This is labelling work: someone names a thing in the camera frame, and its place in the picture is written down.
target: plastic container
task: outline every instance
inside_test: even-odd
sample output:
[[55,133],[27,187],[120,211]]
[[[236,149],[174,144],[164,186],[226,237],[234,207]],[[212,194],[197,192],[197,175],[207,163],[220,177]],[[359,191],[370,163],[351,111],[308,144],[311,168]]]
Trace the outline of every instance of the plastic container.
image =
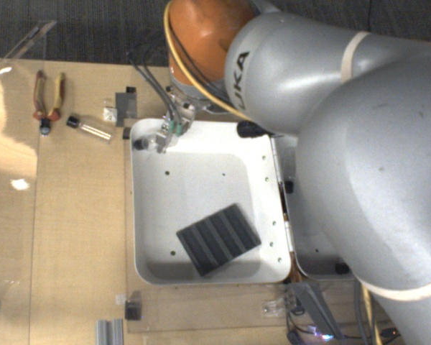
[[109,143],[113,136],[112,126],[89,116],[69,116],[66,124],[70,128],[106,143]]

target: orange cap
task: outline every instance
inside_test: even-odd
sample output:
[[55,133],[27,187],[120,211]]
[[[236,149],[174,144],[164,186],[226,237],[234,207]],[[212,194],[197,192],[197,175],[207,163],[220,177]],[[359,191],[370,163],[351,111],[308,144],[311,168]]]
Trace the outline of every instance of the orange cap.
[[[249,0],[172,0],[170,25],[192,62],[210,81],[223,78],[228,49],[254,12]],[[179,45],[177,52],[190,71],[193,68]],[[170,55],[170,70],[181,83],[191,86]]]

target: pliers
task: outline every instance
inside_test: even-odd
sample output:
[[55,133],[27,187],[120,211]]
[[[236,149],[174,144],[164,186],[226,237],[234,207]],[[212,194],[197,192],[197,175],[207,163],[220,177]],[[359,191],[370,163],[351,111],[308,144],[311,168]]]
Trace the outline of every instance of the pliers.
[[41,70],[37,72],[37,79],[34,88],[34,118],[40,121],[40,133],[47,136],[50,133],[51,121],[57,121],[60,118],[60,108],[64,101],[64,84],[65,75],[61,73],[56,78],[55,100],[48,114],[45,111],[45,103],[43,102],[43,88],[45,87],[45,74]]

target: robotic arm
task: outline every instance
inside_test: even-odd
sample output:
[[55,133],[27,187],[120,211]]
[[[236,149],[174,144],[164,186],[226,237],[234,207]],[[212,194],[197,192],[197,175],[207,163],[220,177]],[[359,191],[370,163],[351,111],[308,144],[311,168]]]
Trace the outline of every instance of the robotic arm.
[[205,109],[298,136],[293,218],[319,222],[408,344],[431,344],[431,44],[262,0],[172,0],[164,25],[183,132]]

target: white band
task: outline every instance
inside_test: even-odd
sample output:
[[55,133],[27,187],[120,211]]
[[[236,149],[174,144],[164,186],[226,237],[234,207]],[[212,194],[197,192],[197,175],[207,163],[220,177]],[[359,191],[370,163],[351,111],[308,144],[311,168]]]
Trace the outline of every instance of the white band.
[[371,293],[387,299],[411,302],[431,297],[431,282],[416,289],[390,290],[364,282],[363,280],[359,279],[359,277],[357,278],[359,281],[361,281],[361,284],[364,285]]
[[340,69],[340,74],[342,78],[342,83],[349,81],[353,77],[353,56],[356,48],[359,46],[361,41],[366,38],[369,32],[358,32],[351,39],[351,41],[346,46],[345,52],[342,57],[342,66]]

